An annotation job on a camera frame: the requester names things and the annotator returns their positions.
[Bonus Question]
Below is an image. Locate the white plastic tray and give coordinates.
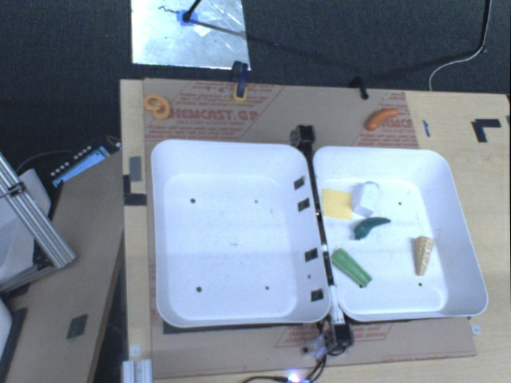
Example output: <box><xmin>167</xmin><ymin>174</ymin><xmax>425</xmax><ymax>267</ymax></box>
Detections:
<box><xmin>150</xmin><ymin>138</ymin><xmax>332</xmax><ymax>330</ymax></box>
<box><xmin>312</xmin><ymin>145</ymin><xmax>489</xmax><ymax>322</ymax></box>

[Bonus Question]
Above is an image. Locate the brown cardboard board red print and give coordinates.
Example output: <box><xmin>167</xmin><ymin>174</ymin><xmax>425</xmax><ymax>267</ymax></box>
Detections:
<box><xmin>142</xmin><ymin>77</ymin><xmax>477</xmax><ymax>379</ymax></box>

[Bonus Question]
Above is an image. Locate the thin black and white rod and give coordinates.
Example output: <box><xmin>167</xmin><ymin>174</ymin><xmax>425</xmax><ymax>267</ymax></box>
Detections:
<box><xmin>302</xmin><ymin>141</ymin><xmax>345</xmax><ymax>326</ymax></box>

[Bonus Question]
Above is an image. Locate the yellow cheese slice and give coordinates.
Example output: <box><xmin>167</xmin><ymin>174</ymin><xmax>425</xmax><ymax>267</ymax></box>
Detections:
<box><xmin>321</xmin><ymin>188</ymin><xmax>354</xmax><ymax>221</ymax></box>

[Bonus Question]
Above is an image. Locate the white plastic bottle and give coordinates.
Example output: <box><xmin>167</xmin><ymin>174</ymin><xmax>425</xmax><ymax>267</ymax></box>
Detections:
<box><xmin>352</xmin><ymin>180</ymin><xmax>380</xmax><ymax>218</ymax></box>

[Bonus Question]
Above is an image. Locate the dark green pepper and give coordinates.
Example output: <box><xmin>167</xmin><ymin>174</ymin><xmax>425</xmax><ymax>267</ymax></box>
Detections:
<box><xmin>352</xmin><ymin>216</ymin><xmax>392</xmax><ymax>241</ymax></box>

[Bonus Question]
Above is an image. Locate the orange pretzel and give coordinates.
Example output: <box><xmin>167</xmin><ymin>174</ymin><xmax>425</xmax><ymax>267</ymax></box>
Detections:
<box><xmin>143</xmin><ymin>93</ymin><xmax>172</xmax><ymax>120</ymax></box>

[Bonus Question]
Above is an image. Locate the light green celery stick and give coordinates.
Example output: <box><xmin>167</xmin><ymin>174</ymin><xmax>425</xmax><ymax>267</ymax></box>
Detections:
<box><xmin>330</xmin><ymin>247</ymin><xmax>373</xmax><ymax>288</ymax></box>

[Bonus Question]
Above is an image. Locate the orange sausage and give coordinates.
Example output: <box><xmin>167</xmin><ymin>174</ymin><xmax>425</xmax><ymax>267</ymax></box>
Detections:
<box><xmin>365</xmin><ymin>108</ymin><xmax>400</xmax><ymax>132</ymax></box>

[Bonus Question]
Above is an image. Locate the beige ice cream cone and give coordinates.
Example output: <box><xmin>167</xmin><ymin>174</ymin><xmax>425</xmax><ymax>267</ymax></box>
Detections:
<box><xmin>413</xmin><ymin>235</ymin><xmax>436</xmax><ymax>276</ymax></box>

